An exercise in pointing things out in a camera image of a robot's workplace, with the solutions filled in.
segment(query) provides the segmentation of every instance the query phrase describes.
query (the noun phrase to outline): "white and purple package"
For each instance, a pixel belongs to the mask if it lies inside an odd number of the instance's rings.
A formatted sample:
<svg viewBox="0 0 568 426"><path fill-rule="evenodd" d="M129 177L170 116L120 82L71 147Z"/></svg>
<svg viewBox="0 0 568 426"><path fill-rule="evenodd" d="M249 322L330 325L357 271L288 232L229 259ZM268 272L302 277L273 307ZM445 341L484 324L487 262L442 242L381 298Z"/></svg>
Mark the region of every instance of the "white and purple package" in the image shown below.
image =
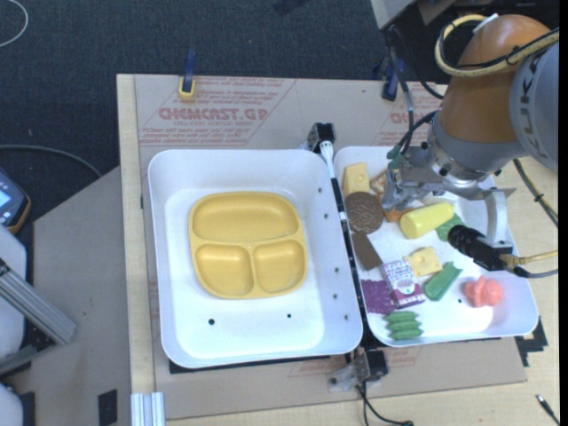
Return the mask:
<svg viewBox="0 0 568 426"><path fill-rule="evenodd" d="M379 269L398 309L426 301L426 296L406 260L382 264Z"/></svg>

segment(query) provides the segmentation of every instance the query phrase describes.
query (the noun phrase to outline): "white ring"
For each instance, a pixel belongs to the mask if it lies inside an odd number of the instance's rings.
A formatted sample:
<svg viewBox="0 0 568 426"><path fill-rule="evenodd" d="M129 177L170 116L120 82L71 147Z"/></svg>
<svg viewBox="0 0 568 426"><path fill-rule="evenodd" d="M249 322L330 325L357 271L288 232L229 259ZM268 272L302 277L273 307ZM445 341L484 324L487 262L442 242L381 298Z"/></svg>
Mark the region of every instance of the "white ring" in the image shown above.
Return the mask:
<svg viewBox="0 0 568 426"><path fill-rule="evenodd" d="M22 30L20 30L20 32L14 38L9 39L8 41L5 41L3 43L0 43L0 47L5 47L8 44L11 44L14 41L16 41L18 38L20 38L20 36L22 36L26 31L26 29L28 28L28 21L29 21L28 12L26 11L26 8L24 8L23 4L21 4L20 2L16 2L16 0L5 0L5 1L17 5L24 12L24 17L26 18L26 20L24 22L24 27L22 28Z"/></svg>

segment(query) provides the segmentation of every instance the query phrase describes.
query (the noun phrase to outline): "black floor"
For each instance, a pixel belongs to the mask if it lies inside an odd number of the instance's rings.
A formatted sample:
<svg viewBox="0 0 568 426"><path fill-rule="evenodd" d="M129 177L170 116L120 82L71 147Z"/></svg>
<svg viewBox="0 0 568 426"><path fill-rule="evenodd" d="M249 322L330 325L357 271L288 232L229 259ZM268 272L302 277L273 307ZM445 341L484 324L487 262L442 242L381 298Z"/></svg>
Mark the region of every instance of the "black floor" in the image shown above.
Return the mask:
<svg viewBox="0 0 568 426"><path fill-rule="evenodd" d="M386 55L369 0L16 0L26 32L0 47L0 168L29 194L30 221L119 163L115 77L181 74L189 48L196 74L367 79ZM475 12L521 12L559 26L559 0L498 0ZM24 22L0 0L0 43ZM433 45L457 15L424 26L415 6L395 21L416 58L407 79L446 83Z"/></svg>

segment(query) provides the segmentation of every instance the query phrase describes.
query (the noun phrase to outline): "yellow plate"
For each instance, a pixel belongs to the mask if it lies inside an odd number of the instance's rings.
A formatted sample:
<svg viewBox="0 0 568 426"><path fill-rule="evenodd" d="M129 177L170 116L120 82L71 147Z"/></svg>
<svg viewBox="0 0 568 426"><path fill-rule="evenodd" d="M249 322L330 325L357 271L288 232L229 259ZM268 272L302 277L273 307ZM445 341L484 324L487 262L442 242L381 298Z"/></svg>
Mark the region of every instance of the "yellow plate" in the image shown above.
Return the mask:
<svg viewBox="0 0 568 426"><path fill-rule="evenodd" d="M197 278L214 296L284 295L307 275L302 221L278 194L235 192L200 199L190 213L189 240Z"/></svg>

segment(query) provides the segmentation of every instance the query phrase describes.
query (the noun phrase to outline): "wooden table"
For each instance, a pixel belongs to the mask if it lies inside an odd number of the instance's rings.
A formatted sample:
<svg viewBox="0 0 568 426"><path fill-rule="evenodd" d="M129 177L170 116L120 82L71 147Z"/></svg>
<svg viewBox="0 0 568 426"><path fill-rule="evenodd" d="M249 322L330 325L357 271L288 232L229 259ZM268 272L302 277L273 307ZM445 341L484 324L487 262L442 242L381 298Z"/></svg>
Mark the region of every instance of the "wooden table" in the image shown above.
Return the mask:
<svg viewBox="0 0 568 426"><path fill-rule="evenodd" d="M141 183L138 162L136 90L133 75L117 76L121 146L122 194L125 231L126 276L130 330L130 373L133 393L156 390L153 367L144 222L140 209ZM557 174L532 159L526 170L557 209ZM541 207L522 184L515 168L507 165L495 179L497 186L516 187L509 197L509 227L521 256L557 249L558 233ZM533 272L557 267L557 257L530 265ZM416 425L534 425L554 424L535 398L542 395L560 415L558 277L531 280L541 321L548 338L542 352L531 353L526 369L528 382L467 390L453 390L374 400L386 418L411 419ZM357 425L363 424L361 401L290 407L245 414L209 416L170 421L182 425Z"/></svg>

